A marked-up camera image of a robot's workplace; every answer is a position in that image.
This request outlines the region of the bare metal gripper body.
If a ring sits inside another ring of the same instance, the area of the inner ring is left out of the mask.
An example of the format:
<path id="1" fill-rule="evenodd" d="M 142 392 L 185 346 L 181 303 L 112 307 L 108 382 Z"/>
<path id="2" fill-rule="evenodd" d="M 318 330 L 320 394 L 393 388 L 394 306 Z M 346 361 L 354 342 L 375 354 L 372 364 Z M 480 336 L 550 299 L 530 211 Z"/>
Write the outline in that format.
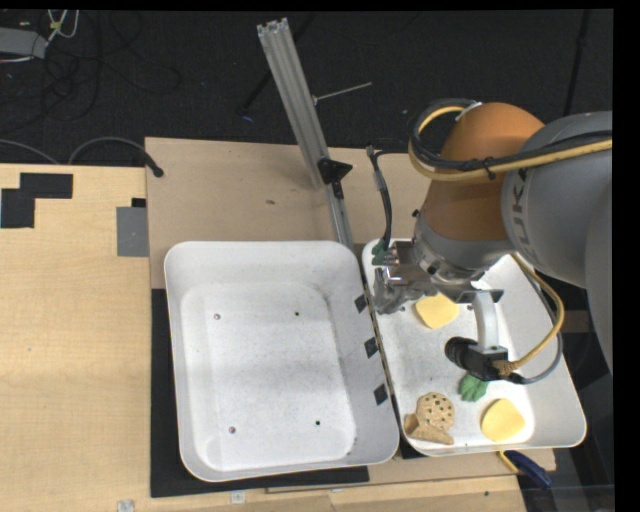
<path id="1" fill-rule="evenodd" d="M 393 242 L 385 256 L 387 283 L 394 289 L 413 287 L 417 298 L 442 294 L 453 302 L 471 302 L 476 293 L 472 283 L 483 275 L 483 269 L 455 266 L 413 240 Z"/>

